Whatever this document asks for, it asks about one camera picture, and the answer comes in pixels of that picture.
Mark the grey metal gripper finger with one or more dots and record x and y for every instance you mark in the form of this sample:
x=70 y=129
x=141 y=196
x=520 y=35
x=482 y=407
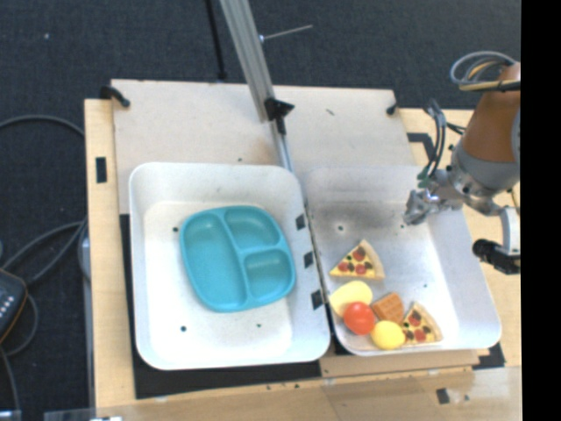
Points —
x=412 y=211
x=428 y=204

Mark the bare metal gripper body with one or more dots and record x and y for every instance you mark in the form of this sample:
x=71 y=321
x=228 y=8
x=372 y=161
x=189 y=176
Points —
x=469 y=193

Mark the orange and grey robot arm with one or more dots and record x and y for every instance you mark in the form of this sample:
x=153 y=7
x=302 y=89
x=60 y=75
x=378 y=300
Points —
x=488 y=134

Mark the white plastic tray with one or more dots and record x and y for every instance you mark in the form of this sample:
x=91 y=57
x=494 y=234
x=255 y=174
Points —
x=166 y=279
x=438 y=270

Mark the toy pizza slice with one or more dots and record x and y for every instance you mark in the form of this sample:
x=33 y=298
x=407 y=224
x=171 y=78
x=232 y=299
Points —
x=359 y=261
x=420 y=327

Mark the brown toy waffle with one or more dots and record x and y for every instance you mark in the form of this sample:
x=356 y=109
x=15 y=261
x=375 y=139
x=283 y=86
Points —
x=389 y=307

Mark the pale yellow oval toy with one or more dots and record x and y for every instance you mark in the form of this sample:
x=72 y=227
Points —
x=348 y=294

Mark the red toy tomato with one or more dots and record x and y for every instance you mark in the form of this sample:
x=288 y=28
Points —
x=359 y=318

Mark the yellow toy lemon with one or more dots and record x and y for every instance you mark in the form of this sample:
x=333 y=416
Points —
x=388 y=336

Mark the thin black and white rod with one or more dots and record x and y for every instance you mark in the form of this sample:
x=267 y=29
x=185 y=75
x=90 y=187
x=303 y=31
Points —
x=285 y=151

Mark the blue divided plate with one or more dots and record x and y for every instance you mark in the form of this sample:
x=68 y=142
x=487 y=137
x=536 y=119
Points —
x=210 y=261

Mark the pale wood flat board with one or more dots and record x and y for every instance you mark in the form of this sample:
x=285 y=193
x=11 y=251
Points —
x=197 y=121

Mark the black cylinder on white bracket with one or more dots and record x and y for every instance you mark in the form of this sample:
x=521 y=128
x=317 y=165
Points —
x=497 y=252

